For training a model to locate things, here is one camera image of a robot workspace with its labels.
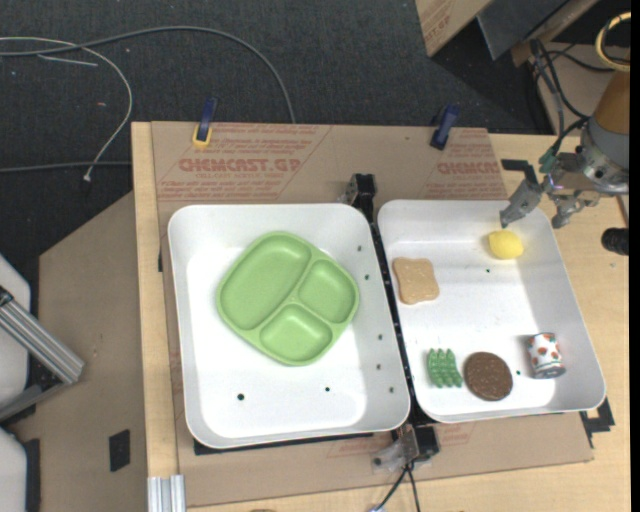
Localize black block with thin wires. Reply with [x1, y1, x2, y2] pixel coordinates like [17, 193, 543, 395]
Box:
[344, 172, 378, 209]
[371, 424, 442, 474]

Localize green divided plate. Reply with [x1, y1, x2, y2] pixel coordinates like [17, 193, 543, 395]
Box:
[215, 229, 362, 368]

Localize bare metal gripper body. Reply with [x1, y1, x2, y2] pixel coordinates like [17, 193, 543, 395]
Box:
[542, 151, 631, 202]

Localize white can with red print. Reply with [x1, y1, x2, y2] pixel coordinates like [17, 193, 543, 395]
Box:
[525, 331, 568, 380]

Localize brown cardboard board red print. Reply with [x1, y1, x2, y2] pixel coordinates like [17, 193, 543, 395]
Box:
[149, 120, 597, 508]

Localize yellow lemon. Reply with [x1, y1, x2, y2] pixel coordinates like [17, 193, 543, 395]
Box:
[487, 228, 526, 262]

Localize tan bread slice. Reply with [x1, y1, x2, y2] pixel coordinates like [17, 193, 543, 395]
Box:
[390, 256, 442, 307]

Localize brown round biscuit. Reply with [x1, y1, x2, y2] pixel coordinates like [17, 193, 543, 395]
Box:
[461, 350, 515, 403]

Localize white plastic tray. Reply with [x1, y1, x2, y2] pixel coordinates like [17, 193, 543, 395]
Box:
[375, 198, 608, 425]
[166, 201, 413, 450]

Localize green pea pods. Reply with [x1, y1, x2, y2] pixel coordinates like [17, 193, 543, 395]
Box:
[425, 347, 464, 390]

